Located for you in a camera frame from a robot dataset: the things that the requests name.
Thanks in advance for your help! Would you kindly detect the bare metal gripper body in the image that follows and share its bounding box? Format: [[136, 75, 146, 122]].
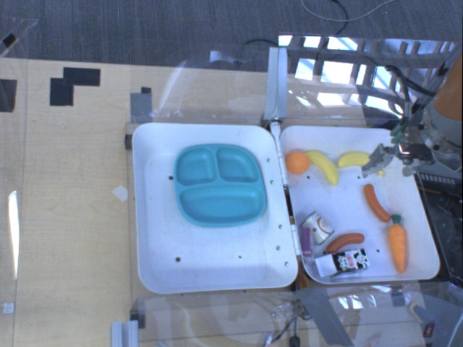
[[393, 135, 444, 166]]

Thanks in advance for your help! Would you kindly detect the yellow banana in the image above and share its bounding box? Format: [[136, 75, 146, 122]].
[[304, 149, 340, 187], [336, 150, 386, 176]]

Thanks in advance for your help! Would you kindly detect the orange sausage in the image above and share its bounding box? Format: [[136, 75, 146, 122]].
[[326, 232, 365, 254], [362, 183, 393, 224]]

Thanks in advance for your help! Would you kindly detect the white plastic tray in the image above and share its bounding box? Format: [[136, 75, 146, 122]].
[[279, 124, 441, 286], [131, 121, 300, 296]]

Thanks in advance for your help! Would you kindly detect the orange carrot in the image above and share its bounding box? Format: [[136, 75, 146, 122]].
[[388, 213, 408, 275]]

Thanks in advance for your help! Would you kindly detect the orange ball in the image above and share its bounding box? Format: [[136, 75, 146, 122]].
[[284, 150, 311, 176]]

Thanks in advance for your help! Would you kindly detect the white carton with orange print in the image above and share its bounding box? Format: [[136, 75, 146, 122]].
[[300, 210, 335, 246]]

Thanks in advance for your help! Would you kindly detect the white carton with cow print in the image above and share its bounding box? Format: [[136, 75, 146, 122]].
[[314, 248, 371, 278]]

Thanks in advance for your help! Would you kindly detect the purple packet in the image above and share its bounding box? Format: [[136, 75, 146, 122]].
[[300, 226, 313, 257]]

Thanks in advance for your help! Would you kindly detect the blue divided plate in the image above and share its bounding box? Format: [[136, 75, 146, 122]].
[[174, 143, 268, 228]]

